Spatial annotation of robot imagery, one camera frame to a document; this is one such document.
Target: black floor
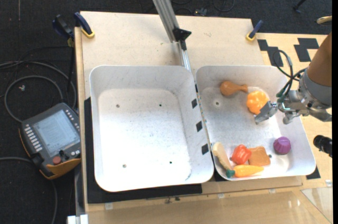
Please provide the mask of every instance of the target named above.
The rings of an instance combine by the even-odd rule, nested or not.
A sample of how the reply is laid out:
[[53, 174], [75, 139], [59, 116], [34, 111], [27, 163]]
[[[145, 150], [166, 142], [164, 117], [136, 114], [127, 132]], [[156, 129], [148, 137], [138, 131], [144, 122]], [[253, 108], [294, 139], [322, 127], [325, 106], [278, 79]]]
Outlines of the black floor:
[[[193, 15], [206, 10], [206, 16], [250, 18], [253, 25], [262, 20], [260, 32], [329, 34], [331, 24], [315, 21], [332, 15], [332, 0], [173, 0], [177, 15]], [[55, 71], [29, 61], [57, 67], [68, 75], [71, 49], [67, 40], [52, 27], [52, 20], [61, 14], [74, 26], [77, 11], [156, 13], [151, 0], [0, 0], [0, 157], [27, 158], [19, 139], [19, 122], [5, 109], [6, 88], [15, 80], [29, 75], [43, 75], [62, 88], [65, 99], [72, 103], [72, 91]], [[8, 61], [22, 60], [17, 67], [7, 68]], [[24, 80], [7, 96], [10, 110], [20, 119], [32, 117], [59, 102], [57, 92], [48, 82]], [[33, 165], [23, 161], [0, 161], [0, 223], [50, 223], [54, 210], [54, 192]], [[58, 207], [55, 223], [66, 223], [74, 215], [73, 172], [55, 179]]]

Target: toy bell pepper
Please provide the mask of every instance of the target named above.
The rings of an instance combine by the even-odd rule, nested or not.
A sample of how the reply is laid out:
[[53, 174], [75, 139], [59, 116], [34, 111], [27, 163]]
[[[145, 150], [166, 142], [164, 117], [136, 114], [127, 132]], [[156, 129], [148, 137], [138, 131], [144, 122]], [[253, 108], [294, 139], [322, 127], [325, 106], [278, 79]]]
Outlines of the toy bell pepper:
[[234, 176], [237, 178], [255, 175], [264, 170], [264, 167], [254, 165], [237, 165], [233, 167]]
[[262, 91], [253, 91], [248, 94], [247, 107], [254, 114], [259, 114], [260, 109], [269, 101], [266, 94]]
[[237, 165], [244, 164], [251, 157], [252, 152], [243, 144], [238, 145], [232, 153], [231, 160]]

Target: wooden table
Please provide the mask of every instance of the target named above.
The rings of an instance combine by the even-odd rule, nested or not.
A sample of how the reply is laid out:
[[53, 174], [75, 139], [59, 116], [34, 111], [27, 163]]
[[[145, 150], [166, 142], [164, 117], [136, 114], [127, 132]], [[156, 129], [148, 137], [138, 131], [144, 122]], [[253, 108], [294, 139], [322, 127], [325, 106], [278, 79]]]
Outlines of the wooden table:
[[[332, 138], [332, 123], [313, 117], [302, 122], [315, 155], [320, 178], [291, 176], [245, 181], [214, 179], [202, 183], [202, 194], [172, 198], [87, 202], [86, 145], [83, 102], [90, 96], [89, 73], [102, 64], [181, 65], [177, 46], [169, 42], [158, 15], [81, 12], [95, 32], [88, 39], [75, 28], [75, 49], [82, 140], [84, 212], [89, 223], [330, 223], [333, 221], [332, 158], [313, 145], [316, 135]], [[308, 66], [299, 62], [294, 45], [298, 38], [326, 35], [262, 34], [249, 42], [249, 19], [177, 16], [180, 27], [192, 31], [187, 50], [193, 75], [204, 65], [270, 65], [258, 40], [277, 46], [291, 57], [295, 71]], [[312, 58], [316, 50], [309, 50]]]

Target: toy food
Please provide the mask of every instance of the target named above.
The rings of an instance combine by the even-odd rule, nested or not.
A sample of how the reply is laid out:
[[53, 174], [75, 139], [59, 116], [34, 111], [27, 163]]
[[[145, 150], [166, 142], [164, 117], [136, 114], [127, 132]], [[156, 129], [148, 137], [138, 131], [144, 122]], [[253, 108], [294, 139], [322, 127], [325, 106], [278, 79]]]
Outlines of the toy food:
[[241, 177], [255, 175], [256, 173], [263, 171], [264, 167], [253, 166], [253, 165], [237, 165], [233, 167], [233, 170], [234, 170], [234, 176], [241, 178]]
[[225, 96], [229, 96], [232, 95], [233, 93], [235, 93], [236, 91], [244, 91], [244, 92], [248, 92], [248, 86], [247, 85], [237, 85], [231, 81], [224, 81], [221, 86], [220, 86], [220, 90], [221, 93]]
[[227, 177], [233, 177], [234, 176], [234, 170], [231, 168], [231, 164], [229, 161], [229, 158], [227, 156], [227, 153], [223, 147], [223, 145], [220, 142], [216, 142], [212, 146], [212, 153], [218, 158], [219, 162], [225, 168], [226, 170], [226, 176]]
[[238, 145], [232, 153], [231, 160], [237, 165], [244, 164], [251, 157], [251, 151], [243, 144]]
[[274, 141], [274, 149], [277, 154], [287, 154], [291, 150], [291, 142], [287, 137], [279, 137]]
[[254, 114], [259, 114], [260, 109], [269, 101], [266, 94], [262, 91], [253, 91], [248, 94], [247, 107]]
[[249, 158], [249, 165], [253, 166], [265, 166], [270, 165], [271, 160], [263, 146], [250, 148], [251, 157]]

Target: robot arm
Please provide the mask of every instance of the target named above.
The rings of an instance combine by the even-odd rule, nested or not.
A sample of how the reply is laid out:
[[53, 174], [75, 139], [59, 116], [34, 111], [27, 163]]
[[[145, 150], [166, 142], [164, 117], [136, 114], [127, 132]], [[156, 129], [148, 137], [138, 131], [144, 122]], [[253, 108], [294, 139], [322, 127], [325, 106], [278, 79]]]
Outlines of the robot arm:
[[284, 113], [283, 123], [294, 117], [311, 115], [323, 122], [331, 122], [326, 110], [332, 107], [332, 32], [325, 38], [313, 60], [299, 78], [297, 90], [282, 95], [277, 103], [267, 102], [255, 117], [255, 122], [268, 119], [278, 110]]

